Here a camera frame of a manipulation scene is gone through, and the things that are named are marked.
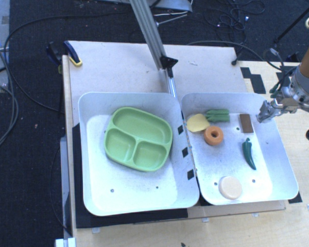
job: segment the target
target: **wooden floor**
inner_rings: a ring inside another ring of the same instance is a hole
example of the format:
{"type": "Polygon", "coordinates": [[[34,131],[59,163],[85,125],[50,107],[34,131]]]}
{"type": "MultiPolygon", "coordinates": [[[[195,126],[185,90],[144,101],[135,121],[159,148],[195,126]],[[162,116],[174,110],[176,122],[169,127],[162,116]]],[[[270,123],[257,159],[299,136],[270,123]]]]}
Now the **wooden floor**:
{"type": "MultiPolygon", "coordinates": [[[[68,109],[66,116],[72,117],[70,71],[68,59],[65,58],[64,61],[65,106],[68,109]]],[[[239,65],[250,68],[252,74],[262,76],[267,91],[264,96],[269,100],[268,92],[278,81],[277,70],[265,62],[243,61],[239,65]]],[[[253,92],[250,80],[244,81],[247,91],[253,92]]],[[[77,247],[309,246],[309,141],[305,138],[309,129],[309,113],[298,110],[296,114],[276,117],[275,121],[295,172],[302,202],[290,204],[286,200],[284,210],[224,215],[205,220],[198,218],[116,225],[101,227],[99,233],[93,233],[92,229],[76,229],[72,200],[73,237],[76,238],[77,247]]],[[[71,133],[72,125],[73,122],[67,120],[67,136],[71,133]]],[[[70,158],[69,165],[72,168],[73,161],[70,158]]],[[[73,182],[70,172],[70,188],[73,188],[73,182]]]]}

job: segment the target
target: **white round object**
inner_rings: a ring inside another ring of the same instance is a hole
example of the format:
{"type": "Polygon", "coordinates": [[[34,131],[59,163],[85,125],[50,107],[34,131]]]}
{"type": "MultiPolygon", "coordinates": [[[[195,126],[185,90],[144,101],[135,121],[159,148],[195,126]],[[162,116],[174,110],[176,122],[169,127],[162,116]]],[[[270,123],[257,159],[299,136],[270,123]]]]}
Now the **white round object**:
{"type": "Polygon", "coordinates": [[[229,200],[238,199],[243,191],[240,181],[232,176],[221,178],[218,184],[218,189],[222,196],[229,200]]]}

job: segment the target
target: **black bracket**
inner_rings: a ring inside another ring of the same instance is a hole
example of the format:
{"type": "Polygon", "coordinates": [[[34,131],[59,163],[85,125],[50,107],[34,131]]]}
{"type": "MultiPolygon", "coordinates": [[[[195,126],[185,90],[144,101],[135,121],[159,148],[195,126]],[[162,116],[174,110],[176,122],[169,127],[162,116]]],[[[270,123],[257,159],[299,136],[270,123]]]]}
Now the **black bracket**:
{"type": "Polygon", "coordinates": [[[178,62],[178,60],[166,57],[166,56],[161,56],[160,57],[160,62],[161,65],[163,66],[164,69],[167,69],[167,74],[170,78],[173,77],[173,66],[178,62]]]}

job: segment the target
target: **black floor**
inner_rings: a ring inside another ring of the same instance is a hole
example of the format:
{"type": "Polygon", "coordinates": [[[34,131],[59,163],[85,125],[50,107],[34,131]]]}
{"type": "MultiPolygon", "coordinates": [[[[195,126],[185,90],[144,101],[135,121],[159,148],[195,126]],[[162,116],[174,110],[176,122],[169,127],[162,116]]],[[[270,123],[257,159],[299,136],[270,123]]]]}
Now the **black floor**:
{"type": "MultiPolygon", "coordinates": [[[[10,2],[10,32],[22,26],[9,43],[9,65],[16,79],[13,85],[20,112],[13,131],[0,146],[0,247],[54,246],[54,240],[63,237],[63,228],[50,202],[49,175],[64,135],[64,115],[54,111],[63,109],[62,77],[49,61],[46,46],[53,41],[62,54],[65,40],[143,43],[144,39],[129,5],[85,0],[10,2]]],[[[307,8],[309,0],[194,0],[193,13],[160,25],[159,32],[164,44],[222,40],[243,43],[269,61],[279,61],[278,56],[267,52],[271,47],[282,60],[301,60],[309,47],[309,30],[304,25],[309,12],[276,45],[274,40],[307,8]]],[[[240,50],[237,46],[241,60],[259,60],[250,51],[240,50]]],[[[0,136],[9,125],[10,115],[11,98],[0,94],[0,136]]],[[[54,208],[61,218],[59,154],[51,177],[54,208]]]]}

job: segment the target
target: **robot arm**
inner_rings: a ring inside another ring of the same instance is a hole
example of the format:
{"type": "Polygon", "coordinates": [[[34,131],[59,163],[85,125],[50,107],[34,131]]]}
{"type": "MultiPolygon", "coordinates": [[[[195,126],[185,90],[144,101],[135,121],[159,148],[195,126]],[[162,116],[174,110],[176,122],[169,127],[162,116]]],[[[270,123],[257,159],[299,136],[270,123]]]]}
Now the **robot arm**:
{"type": "Polygon", "coordinates": [[[259,122],[268,122],[284,113],[295,113],[297,109],[309,112],[309,48],[292,72],[289,86],[275,91],[271,102],[263,102],[256,116],[259,122]]]}

